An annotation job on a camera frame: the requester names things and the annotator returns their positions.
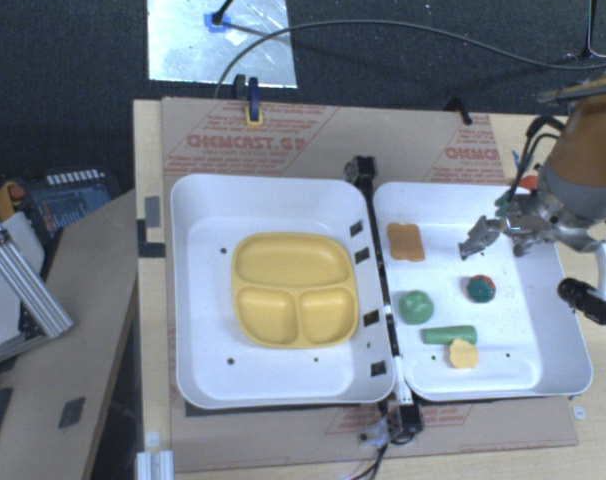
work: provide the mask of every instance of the metal plate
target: metal plate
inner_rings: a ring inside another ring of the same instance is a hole
[[[224,1],[148,0],[151,80],[216,83],[232,58],[259,38],[237,29],[208,29],[205,16]],[[285,0],[235,0],[226,17],[261,34],[288,26]],[[289,34],[251,51],[232,69],[226,83],[232,83],[237,73],[258,77],[261,86],[296,88]]]

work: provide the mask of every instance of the dark floor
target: dark floor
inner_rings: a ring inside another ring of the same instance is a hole
[[[286,1],[292,25],[405,20],[543,62],[592,62],[573,57],[583,49],[588,0]],[[211,85],[147,79],[146,18],[146,0],[0,0],[0,179],[99,164],[115,172],[124,190],[132,188],[132,100],[213,92]],[[606,0],[598,0],[594,26],[594,47],[606,53]],[[382,26],[295,33],[293,51],[299,88],[265,90],[263,99],[441,109],[458,96],[469,111],[563,112],[536,104],[535,95],[600,73],[537,68],[434,34]],[[97,463],[96,478],[129,474],[133,355],[126,354],[130,366],[106,431],[129,448],[111,471],[101,469],[110,459]]]

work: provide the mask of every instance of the wooden table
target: wooden table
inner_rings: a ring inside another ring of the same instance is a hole
[[[490,115],[492,130],[506,175],[513,175],[512,150],[520,152],[524,130],[534,116]],[[145,200],[163,198],[163,158],[161,148],[161,103],[137,101],[134,107],[137,218],[145,217]],[[537,157],[549,153],[542,144]],[[158,225],[147,229],[147,241],[165,240],[165,222],[161,212]],[[606,226],[593,229],[597,238],[606,239]],[[592,256],[578,255],[559,245],[559,256],[568,277],[596,283],[596,261]],[[143,375],[143,430],[146,451],[171,448],[171,424],[168,390],[167,286],[163,258],[139,261],[141,354]],[[580,406],[587,417],[576,421],[579,445],[575,447],[475,453],[450,456],[415,457],[384,460],[378,479],[550,479],[584,480],[606,478],[606,327],[599,327],[579,317],[594,369],[589,390],[571,402]],[[177,474],[181,480],[293,480],[350,478],[368,462],[335,462],[287,467],[252,468],[190,474]]]

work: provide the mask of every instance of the green ball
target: green ball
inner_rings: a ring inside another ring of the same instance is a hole
[[[399,313],[406,324],[424,324],[434,314],[434,303],[427,293],[413,290],[399,300]]]

